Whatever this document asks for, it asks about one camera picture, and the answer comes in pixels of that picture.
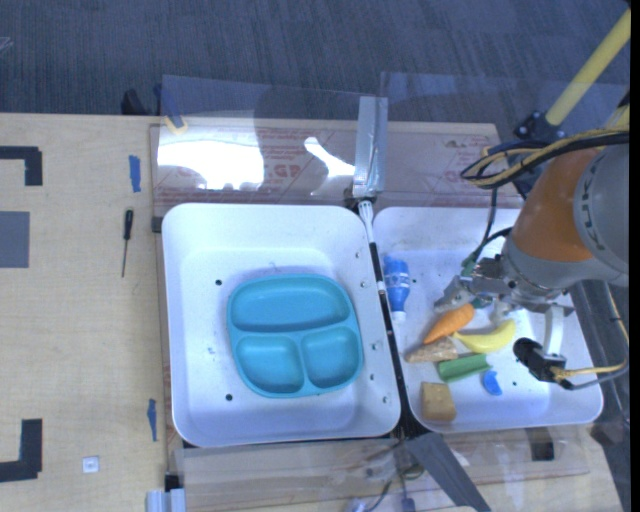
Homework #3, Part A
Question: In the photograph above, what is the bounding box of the blue divided plate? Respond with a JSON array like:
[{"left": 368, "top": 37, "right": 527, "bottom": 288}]
[{"left": 226, "top": 273, "right": 365, "bottom": 400}]

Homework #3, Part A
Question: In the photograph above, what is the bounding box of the black cylinder on white bracket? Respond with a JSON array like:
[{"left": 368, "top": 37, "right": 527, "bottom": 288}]
[{"left": 513, "top": 304, "right": 569, "bottom": 384}]

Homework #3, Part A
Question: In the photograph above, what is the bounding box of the orange carrot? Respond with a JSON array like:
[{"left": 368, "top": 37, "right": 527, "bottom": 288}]
[{"left": 422, "top": 297, "right": 492, "bottom": 346}]

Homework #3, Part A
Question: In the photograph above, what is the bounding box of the tan square biscuit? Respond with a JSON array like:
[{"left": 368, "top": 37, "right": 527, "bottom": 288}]
[{"left": 419, "top": 381, "right": 458, "bottom": 422}]

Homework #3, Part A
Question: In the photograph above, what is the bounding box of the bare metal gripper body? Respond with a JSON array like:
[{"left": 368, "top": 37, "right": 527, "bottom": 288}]
[{"left": 467, "top": 255, "right": 576, "bottom": 315}]

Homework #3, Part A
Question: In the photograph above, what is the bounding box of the green block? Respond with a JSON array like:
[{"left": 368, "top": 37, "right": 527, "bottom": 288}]
[{"left": 437, "top": 353, "right": 492, "bottom": 384}]

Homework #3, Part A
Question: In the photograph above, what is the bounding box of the black screwdriver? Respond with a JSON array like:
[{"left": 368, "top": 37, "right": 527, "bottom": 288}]
[{"left": 121, "top": 209, "right": 135, "bottom": 279}]

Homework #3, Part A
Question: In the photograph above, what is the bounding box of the white plastic tray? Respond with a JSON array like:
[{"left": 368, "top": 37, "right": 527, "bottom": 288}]
[
  {"left": 160, "top": 202, "right": 402, "bottom": 448},
  {"left": 372, "top": 206, "right": 605, "bottom": 434}
]

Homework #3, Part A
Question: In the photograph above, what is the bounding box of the yellow banana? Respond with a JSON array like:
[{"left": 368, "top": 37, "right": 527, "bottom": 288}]
[{"left": 452, "top": 319, "right": 517, "bottom": 355}]

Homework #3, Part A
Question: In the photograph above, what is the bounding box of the blue and white bottle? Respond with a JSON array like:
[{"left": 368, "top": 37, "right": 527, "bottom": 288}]
[{"left": 382, "top": 255, "right": 412, "bottom": 322}]

